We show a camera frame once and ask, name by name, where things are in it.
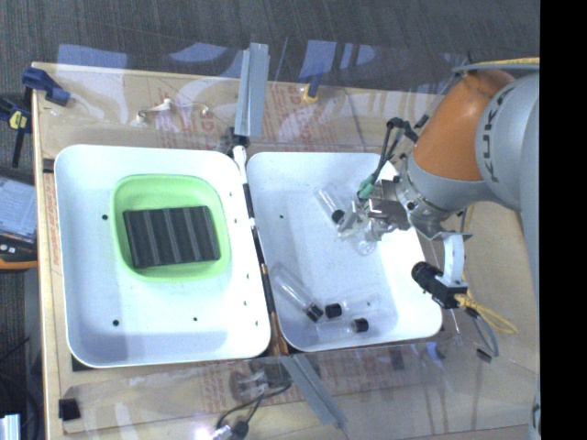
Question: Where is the clear plastic bottle, black cap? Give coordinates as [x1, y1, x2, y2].
[316, 317, 371, 338]
[269, 262, 325, 324]
[317, 187, 347, 225]
[324, 292, 382, 320]

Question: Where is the black cylinder on white bracket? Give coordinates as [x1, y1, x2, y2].
[411, 231, 473, 310]

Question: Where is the green bowl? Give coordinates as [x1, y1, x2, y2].
[112, 173, 230, 283]

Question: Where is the thin black and white rod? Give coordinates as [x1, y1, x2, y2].
[232, 146, 289, 357]

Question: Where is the white plastic tray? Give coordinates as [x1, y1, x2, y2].
[246, 151, 444, 353]
[53, 143, 272, 369]

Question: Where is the black ribbed slab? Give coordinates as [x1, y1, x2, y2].
[122, 205, 222, 270]

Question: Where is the black block with thin wires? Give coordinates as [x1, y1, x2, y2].
[259, 358, 294, 390]

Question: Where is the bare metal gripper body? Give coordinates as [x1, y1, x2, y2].
[366, 179, 444, 238]

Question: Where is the brown cardboard board, red print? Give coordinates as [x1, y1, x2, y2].
[31, 61, 540, 439]

